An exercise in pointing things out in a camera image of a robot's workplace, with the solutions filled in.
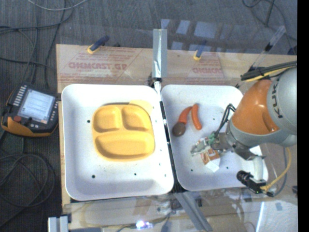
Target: orange controller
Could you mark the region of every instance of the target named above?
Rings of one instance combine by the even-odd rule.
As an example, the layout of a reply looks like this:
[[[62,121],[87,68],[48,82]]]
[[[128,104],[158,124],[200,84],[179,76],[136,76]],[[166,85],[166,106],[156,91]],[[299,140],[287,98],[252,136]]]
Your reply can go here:
[[[58,101],[55,96],[27,83],[11,93],[1,118],[1,127],[5,131],[26,137],[48,136],[57,125]]]

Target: yellow plastic plate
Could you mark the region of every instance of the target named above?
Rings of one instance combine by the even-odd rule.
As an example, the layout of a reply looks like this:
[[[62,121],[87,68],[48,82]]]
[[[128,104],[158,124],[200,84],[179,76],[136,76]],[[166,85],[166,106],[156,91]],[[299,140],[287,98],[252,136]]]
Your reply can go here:
[[[96,151],[107,160],[140,160],[155,149],[149,114],[135,104],[98,108],[92,117],[92,135]]]

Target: yellow cable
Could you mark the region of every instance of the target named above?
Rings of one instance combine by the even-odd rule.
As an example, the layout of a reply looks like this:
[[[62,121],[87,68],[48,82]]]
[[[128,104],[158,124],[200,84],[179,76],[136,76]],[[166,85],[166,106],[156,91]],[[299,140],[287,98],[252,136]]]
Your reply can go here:
[[[264,75],[259,75],[259,76],[256,76],[256,77],[254,77],[254,78],[247,79],[247,80],[245,80],[245,82],[256,81],[256,80],[259,80],[259,79],[261,79],[261,78],[263,78],[263,77],[265,77],[265,76],[268,76],[268,75],[270,75],[270,74],[273,74],[273,73],[275,73],[275,72],[284,71],[284,70],[286,70],[286,69],[288,69],[288,68],[290,68],[290,67],[282,68],[282,69],[275,70],[275,71],[270,71],[270,72],[265,73]]]
[[[286,166],[286,169],[276,179],[274,179],[270,184],[260,187],[262,190],[268,191],[278,180],[280,180],[286,174],[286,172],[288,172],[291,166],[291,163],[292,163],[292,155],[288,147],[286,148],[286,150],[288,152],[288,164]]]

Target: orange toy sausage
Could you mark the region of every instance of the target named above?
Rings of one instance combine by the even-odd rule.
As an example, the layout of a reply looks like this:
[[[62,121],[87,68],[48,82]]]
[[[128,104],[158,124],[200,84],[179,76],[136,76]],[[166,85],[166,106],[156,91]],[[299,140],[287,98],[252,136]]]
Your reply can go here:
[[[200,129],[202,129],[202,125],[199,122],[198,114],[197,113],[198,113],[198,104],[194,104],[192,106],[192,111],[191,111],[192,121],[193,121],[193,124],[194,124],[195,128],[197,130],[200,130]]]
[[[191,109],[192,109],[192,106],[189,106],[189,107],[185,108],[182,111],[182,113],[179,115],[178,122],[186,124],[187,123],[187,117],[188,117],[188,114],[191,111]]]

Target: black cable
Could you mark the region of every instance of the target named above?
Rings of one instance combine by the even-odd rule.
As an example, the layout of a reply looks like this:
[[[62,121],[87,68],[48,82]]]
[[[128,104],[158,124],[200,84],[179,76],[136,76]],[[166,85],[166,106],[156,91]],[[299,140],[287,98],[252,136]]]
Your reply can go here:
[[[256,227],[255,227],[255,225],[252,222],[245,222],[244,225],[245,224],[250,224],[252,226],[254,232],[256,232]]]
[[[150,221],[150,223],[152,223],[153,225],[156,225],[156,224],[161,223],[161,222],[163,222],[164,220],[166,220],[165,223],[164,223],[164,225],[162,226],[162,229],[163,229],[164,226],[166,225],[166,223],[168,222],[171,213],[173,213],[173,211],[171,211],[170,213],[168,213],[164,218],[155,219],[155,220],[153,220],[153,221]],[[133,224],[133,223],[132,223],[132,224],[127,224],[127,225],[121,227],[121,228],[118,229],[116,232],[120,232],[121,230],[124,230],[124,229],[136,229],[136,228],[137,228],[137,227],[136,227],[136,224]]]
[[[279,12],[279,14],[280,14],[281,17],[282,17],[282,19],[283,19],[283,24],[284,24],[284,26],[285,26],[285,28],[286,28],[286,25],[287,25],[287,24],[286,24],[286,20],[285,20],[285,17],[284,17],[284,15],[283,15],[282,11],[281,11],[280,8],[279,8],[275,3],[273,3],[272,1],[269,1],[269,0],[252,0],[251,4],[249,5],[249,4],[247,4],[247,3],[245,2],[245,0],[242,0],[242,4],[243,4],[245,7],[249,8],[249,9],[251,10],[252,15],[253,15],[260,23],[262,23],[262,24],[264,25],[264,24],[265,24],[264,21],[263,21],[262,19],[260,19],[260,18],[253,12],[253,8],[254,8],[256,5],[258,5],[260,2],[267,2],[267,3],[271,4],[274,8],[276,8],[277,11]],[[277,29],[275,29],[275,28],[273,28],[273,27],[270,27],[268,24],[266,25],[266,27],[268,27],[268,28],[270,28],[270,29],[272,29],[272,30],[274,30],[274,31],[277,31]],[[295,52],[295,50],[294,50],[294,48],[293,48],[293,46],[292,46],[292,44],[291,44],[290,39],[292,39],[292,40],[294,40],[294,41],[296,41],[296,42],[297,42],[297,39],[294,38],[294,37],[292,37],[291,35],[287,34],[287,32],[285,32],[284,35],[287,37],[288,44],[289,44],[290,48],[293,50],[294,54],[296,55],[296,52]]]
[[[168,223],[168,221],[169,221],[170,214],[171,214],[171,212],[168,213],[167,219],[166,219],[165,223],[163,224],[163,226],[162,226],[162,228],[161,228],[161,232],[167,232],[167,231],[169,230],[169,228],[168,228],[166,225],[167,225],[167,223]]]
[[[222,119],[221,119],[221,122],[220,122],[220,125],[218,127],[218,129],[216,130],[216,132],[214,133],[214,137],[217,137],[220,130],[222,129],[222,127],[224,126],[224,124],[228,121],[228,117],[229,117],[229,113],[230,111],[236,111],[236,108],[232,105],[232,104],[229,104],[224,113],[223,113],[223,116],[222,116]]]
[[[284,71],[282,71],[282,72],[280,72],[280,73],[278,73],[278,74],[276,74],[276,75],[270,76],[269,78],[270,78],[270,79],[273,79],[273,78],[275,78],[275,77],[278,77],[278,76],[282,75],[283,73],[287,72],[288,70],[289,70],[289,69],[285,69]]]
[[[3,136],[6,134],[6,131],[2,131],[1,135],[0,135],[0,143],[1,140],[3,138]],[[6,175],[0,179],[0,190],[1,187],[7,183],[9,181],[10,176],[12,175],[12,173],[14,172],[14,170],[16,169],[17,165],[21,166],[26,173],[29,174],[29,176],[31,177],[31,179],[33,180],[34,186],[35,188],[38,190],[37,194],[35,195],[35,197],[27,204],[24,203],[16,203],[8,198],[6,198],[1,192],[0,192],[0,197],[5,200],[7,203],[9,203],[10,205],[13,205],[17,208],[21,208],[17,213],[13,214],[10,218],[8,218],[6,221],[4,221],[2,224],[0,224],[0,228],[2,228],[5,224],[7,224],[9,221],[11,221],[12,219],[14,219],[18,214],[20,214],[24,209],[26,208],[31,208],[31,207],[36,207],[39,205],[42,205],[52,194],[53,190],[54,190],[54,186],[55,186],[55,182],[56,182],[56,178],[55,178],[55,173],[54,170],[52,169],[52,167],[41,157],[34,155],[34,154],[24,154],[24,138],[22,139],[22,150],[21,153],[18,154],[10,154],[8,152],[6,152],[3,149],[0,149],[1,152],[5,153],[6,156],[5,157],[1,157],[0,158],[0,162],[4,162],[4,161],[10,161],[13,160],[13,164],[11,165],[9,171],[6,173]],[[43,182],[42,185],[40,185],[38,179],[36,178],[36,176],[34,175],[34,173],[22,162],[23,159],[25,158],[35,158],[39,161],[41,161],[41,163],[43,163],[44,166],[44,170],[45,170],[45,180]],[[49,185],[49,192],[44,195],[44,191],[47,187],[47,182],[48,180],[51,178],[52,182]]]
[[[67,1],[72,5],[70,0],[64,0],[65,5],[66,5]],[[56,35],[57,35],[57,32],[59,30],[60,25],[63,22],[67,21],[70,18],[71,15],[72,15],[72,10],[70,10],[69,15],[65,18],[64,17],[65,16],[65,11],[63,11],[62,15],[61,15],[61,19],[60,19],[60,21],[58,23],[50,24],[50,25],[45,25],[45,26],[39,26],[39,23],[38,23],[38,12],[37,12],[37,7],[36,7],[36,14],[35,14],[35,24],[36,24],[36,26],[34,26],[34,27],[18,27],[18,28],[12,28],[12,27],[9,27],[9,26],[0,26],[0,28],[2,28],[0,30],[0,34],[5,34],[5,33],[15,32],[15,31],[18,32],[18,33],[21,33],[27,39],[27,41],[29,42],[29,44],[31,45],[31,48],[32,48],[31,55],[30,55],[29,60],[27,62],[26,61],[19,61],[19,60],[14,60],[14,59],[3,58],[3,57],[0,57],[0,59],[5,60],[5,61],[10,61],[10,62],[15,62],[15,63],[23,63],[23,64],[25,63],[26,64],[26,68],[24,70],[24,75],[22,76],[23,77],[22,80],[24,80],[26,78],[26,73],[30,69],[30,65],[32,65],[33,66],[33,70],[32,70],[31,78],[30,78],[30,82],[31,83],[34,80],[36,67],[37,66],[43,66],[44,70],[45,70],[45,72],[44,72],[45,81],[46,81],[45,83],[49,87],[48,82],[47,82],[47,73],[46,73],[46,70],[47,70],[47,67],[48,67],[47,66],[48,58],[50,56],[52,47],[53,47],[53,45],[55,43]],[[34,56],[36,47],[37,47],[38,32],[39,32],[39,30],[40,29],[47,29],[47,28],[50,28],[50,27],[56,27],[56,31],[54,33],[54,37],[52,39],[51,46],[49,47],[49,50],[48,50],[48,53],[47,53],[47,57],[45,59],[45,63],[42,64],[42,63],[38,63],[36,61],[31,61],[31,59]],[[32,40],[23,32],[25,30],[35,30],[36,31],[36,36],[35,36],[34,42],[32,42]],[[5,133],[6,133],[6,131],[2,131],[1,132],[1,134],[0,134],[0,143],[1,143],[2,139],[4,138]],[[22,142],[22,148],[24,148],[24,138],[22,138],[22,141],[23,141]],[[6,153],[7,156],[1,157],[0,161],[12,161],[12,164],[11,164],[9,170],[7,171],[6,175],[2,179],[0,179],[0,190],[1,190],[1,187],[3,185],[7,184],[7,182],[10,179],[10,176],[14,173],[16,167],[17,166],[21,166],[26,171],[26,173],[28,173],[30,178],[32,179],[32,181],[34,183],[34,186],[37,189],[37,193],[36,193],[36,195],[34,195],[34,197],[29,202],[27,202],[27,203],[18,203],[18,202],[14,201],[14,200],[10,200],[9,198],[7,198],[5,195],[3,195],[0,192],[0,197],[4,201],[9,203],[10,205],[13,205],[15,207],[21,208],[17,213],[13,214],[13,216],[11,216],[6,221],[4,221],[2,224],[0,224],[0,228],[2,228],[5,224],[7,224],[9,221],[11,221],[13,218],[15,218],[24,209],[42,205],[51,196],[51,194],[52,194],[52,192],[54,190],[55,181],[56,181],[55,180],[56,177],[55,177],[55,173],[54,173],[53,168],[43,158],[41,158],[41,157],[39,157],[37,155],[34,155],[34,154],[24,154],[23,150],[22,150],[21,154],[8,154],[7,152],[5,152],[3,150],[2,150],[2,152]],[[44,179],[44,181],[43,181],[43,183],[41,185],[40,185],[38,179],[36,178],[36,176],[34,175],[34,173],[23,163],[23,160],[29,159],[29,158],[30,159],[38,160],[39,162],[41,162],[41,164],[43,166],[43,171],[45,173],[45,179]],[[43,214],[44,214],[43,213],[43,206],[41,206],[41,216],[42,216],[42,218],[43,218]]]
[[[258,68],[253,71],[246,72],[244,75],[241,76],[241,81],[245,80],[250,80],[253,78],[256,78],[258,76],[265,76],[267,73],[273,72],[273,71],[279,71],[281,69],[285,68],[294,68],[297,66],[297,61],[291,61],[291,62],[286,62],[282,64],[276,64],[272,65],[269,67],[263,67],[263,68]]]
[[[69,2],[70,5],[72,5],[71,0],[64,0],[65,6],[66,6],[67,2]],[[31,44],[31,48],[32,48],[32,51],[31,51],[31,54],[30,54],[30,57],[29,57],[28,61],[27,62],[26,61],[19,61],[19,60],[14,60],[14,59],[7,59],[7,58],[4,58],[4,57],[0,57],[0,59],[5,60],[5,61],[10,61],[10,62],[16,62],[16,63],[26,63],[26,68],[24,69],[24,72],[23,72],[22,82],[27,78],[26,74],[29,71],[30,64],[31,65],[35,65],[33,67],[32,72],[31,72],[31,77],[30,77],[30,82],[31,83],[34,80],[34,76],[35,76],[35,72],[36,72],[36,65],[44,66],[45,67],[44,68],[45,83],[47,85],[47,88],[49,88],[49,84],[48,84],[48,81],[47,81],[47,69],[46,69],[46,67],[48,67],[47,66],[48,58],[50,56],[52,47],[53,47],[53,45],[55,43],[57,32],[59,30],[60,25],[70,18],[70,16],[73,13],[73,9],[70,10],[69,14],[66,17],[65,17],[65,13],[66,12],[62,11],[62,16],[61,16],[61,19],[60,19],[60,21],[58,23],[54,23],[54,24],[50,24],[50,25],[43,25],[43,26],[39,26],[39,24],[38,24],[37,9],[38,9],[38,7],[35,6],[35,12],[36,12],[36,14],[35,14],[35,26],[33,26],[33,27],[17,27],[17,28],[12,28],[12,27],[9,27],[9,26],[0,26],[0,28],[3,28],[2,30],[0,30],[0,34],[1,33],[4,34],[4,33],[9,33],[9,32],[17,31],[17,32],[21,33],[24,37],[26,37],[28,42]],[[36,47],[37,47],[37,39],[38,39],[38,32],[39,32],[39,30],[40,29],[52,28],[52,27],[56,27],[56,31],[55,31],[54,37],[52,39],[51,46],[50,46],[50,48],[48,50],[48,54],[47,54],[47,57],[45,59],[45,63],[38,63],[36,61],[31,61],[31,59],[34,56]],[[31,39],[23,32],[24,30],[36,30],[36,36],[35,36],[34,42],[32,42]]]

